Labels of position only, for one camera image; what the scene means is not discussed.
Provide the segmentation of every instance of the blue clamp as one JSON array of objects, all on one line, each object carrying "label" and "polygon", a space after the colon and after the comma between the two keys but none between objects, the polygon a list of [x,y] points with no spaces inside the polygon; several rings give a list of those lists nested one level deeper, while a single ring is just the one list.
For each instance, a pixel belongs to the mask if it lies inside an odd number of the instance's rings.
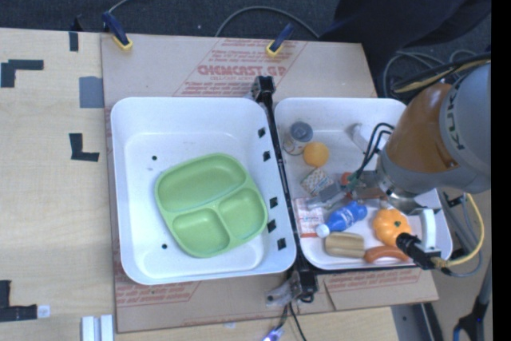
[{"label": "blue clamp", "polygon": [[282,49],[284,40],[287,40],[293,34],[293,31],[295,31],[295,27],[293,27],[291,23],[288,23],[286,27],[284,27],[284,30],[282,30],[282,32],[280,32],[280,34],[277,36],[277,38],[269,45],[267,45],[266,53],[271,57],[276,56]]},{"label": "blue clamp", "polygon": [[110,12],[104,12],[101,15],[105,26],[113,33],[113,40],[123,50],[129,50],[133,46],[133,42],[126,36],[126,32],[122,28],[119,21]]}]

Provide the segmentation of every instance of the orange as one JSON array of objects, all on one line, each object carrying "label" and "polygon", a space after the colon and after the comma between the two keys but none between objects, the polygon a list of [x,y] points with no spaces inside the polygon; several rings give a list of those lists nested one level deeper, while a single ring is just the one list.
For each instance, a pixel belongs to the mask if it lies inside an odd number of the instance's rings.
[{"label": "orange", "polygon": [[328,161],[328,148],[323,142],[309,142],[303,149],[303,160],[307,165],[320,168]]}]

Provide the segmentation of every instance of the metal can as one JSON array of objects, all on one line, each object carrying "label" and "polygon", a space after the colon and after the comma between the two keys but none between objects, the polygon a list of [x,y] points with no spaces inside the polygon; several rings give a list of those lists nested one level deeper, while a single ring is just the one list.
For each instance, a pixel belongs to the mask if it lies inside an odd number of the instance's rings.
[{"label": "metal can", "polygon": [[312,136],[312,127],[306,122],[297,121],[287,131],[283,148],[290,155],[300,155]]}]

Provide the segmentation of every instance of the blue bottle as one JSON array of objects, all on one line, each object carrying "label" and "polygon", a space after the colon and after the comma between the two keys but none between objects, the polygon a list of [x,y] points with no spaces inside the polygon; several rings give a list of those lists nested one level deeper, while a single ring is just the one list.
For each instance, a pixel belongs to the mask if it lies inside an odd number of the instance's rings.
[{"label": "blue bottle", "polygon": [[319,237],[327,237],[330,232],[342,232],[367,216],[367,207],[352,200],[346,206],[333,211],[325,224],[316,227]]}]

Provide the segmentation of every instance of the green divided plate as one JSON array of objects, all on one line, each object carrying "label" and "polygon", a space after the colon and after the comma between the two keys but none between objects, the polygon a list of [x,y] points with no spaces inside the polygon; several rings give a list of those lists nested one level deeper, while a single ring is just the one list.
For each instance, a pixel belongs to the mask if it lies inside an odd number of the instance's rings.
[{"label": "green divided plate", "polygon": [[195,257],[212,257],[248,242],[267,223],[256,184],[234,157],[214,153],[176,165],[154,194],[168,229]]}]

